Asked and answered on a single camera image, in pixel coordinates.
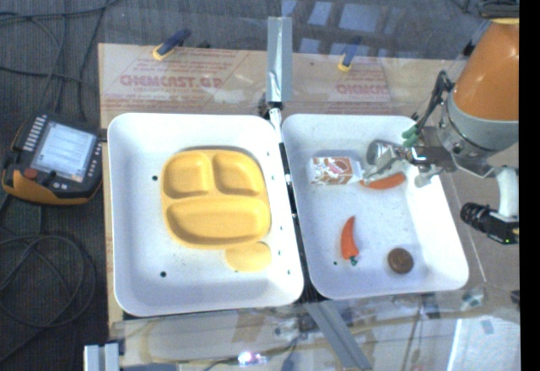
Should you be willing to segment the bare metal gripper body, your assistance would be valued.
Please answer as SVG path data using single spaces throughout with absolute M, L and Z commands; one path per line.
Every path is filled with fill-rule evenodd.
M 417 166 L 461 169 L 478 177 L 490 176 L 494 170 L 488 162 L 494 154 L 494 134 L 480 123 L 440 121 L 437 126 L 413 125 L 407 130 L 407 147 L 411 163 Z

